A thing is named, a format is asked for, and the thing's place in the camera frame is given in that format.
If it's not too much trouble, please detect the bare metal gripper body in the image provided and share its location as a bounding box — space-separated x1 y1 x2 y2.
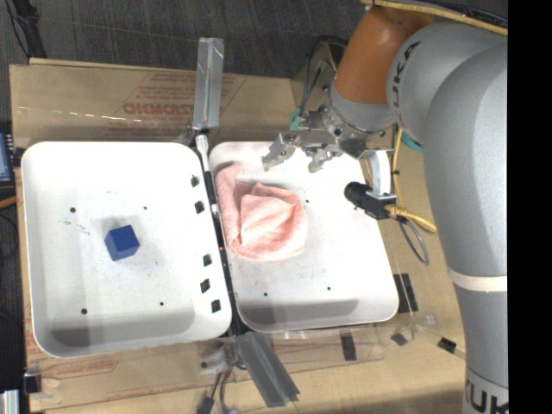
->
280 106 383 160

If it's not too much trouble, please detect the pink towel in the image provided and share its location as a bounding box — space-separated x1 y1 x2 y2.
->
213 160 310 262

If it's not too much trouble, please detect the thin black and white rod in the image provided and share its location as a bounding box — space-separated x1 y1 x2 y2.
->
195 133 239 318

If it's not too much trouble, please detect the white plastic tray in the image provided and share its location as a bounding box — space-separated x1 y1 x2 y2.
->
208 139 400 334
20 140 233 359

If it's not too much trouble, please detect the brown cardboard board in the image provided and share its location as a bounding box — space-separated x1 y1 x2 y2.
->
8 56 467 414

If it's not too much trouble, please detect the blue cube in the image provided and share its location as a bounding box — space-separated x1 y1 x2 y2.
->
103 224 141 262

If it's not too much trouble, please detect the black cylinder on white bracket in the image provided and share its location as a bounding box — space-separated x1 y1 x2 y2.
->
343 148 398 221

